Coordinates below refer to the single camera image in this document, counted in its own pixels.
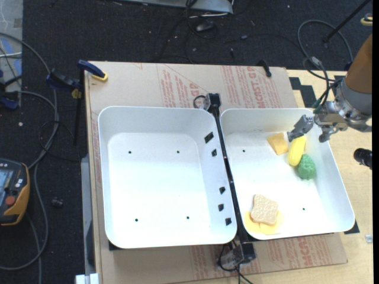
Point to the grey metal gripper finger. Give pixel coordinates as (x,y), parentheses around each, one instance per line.
(325,135)
(301,126)

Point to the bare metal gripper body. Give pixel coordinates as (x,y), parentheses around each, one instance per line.
(333,115)

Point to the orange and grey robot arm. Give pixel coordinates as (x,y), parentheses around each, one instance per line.
(359,75)

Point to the yellow corn cob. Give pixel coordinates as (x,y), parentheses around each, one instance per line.
(296,152)

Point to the yellow cheese wedge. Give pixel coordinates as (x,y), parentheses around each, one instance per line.
(278,143)

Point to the green broccoli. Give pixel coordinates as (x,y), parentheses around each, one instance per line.
(306,168)

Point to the white plastic tray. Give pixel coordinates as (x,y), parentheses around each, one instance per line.
(266,182)
(154,182)

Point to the thin black rod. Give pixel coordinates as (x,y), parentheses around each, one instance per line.
(227,164)

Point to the tan bread slice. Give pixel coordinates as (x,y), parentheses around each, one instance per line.
(264,210)

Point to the flat yellow cheese slice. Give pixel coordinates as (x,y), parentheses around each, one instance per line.
(251,226)

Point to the brown cardboard board red print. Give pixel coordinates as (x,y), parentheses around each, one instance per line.
(148,84)

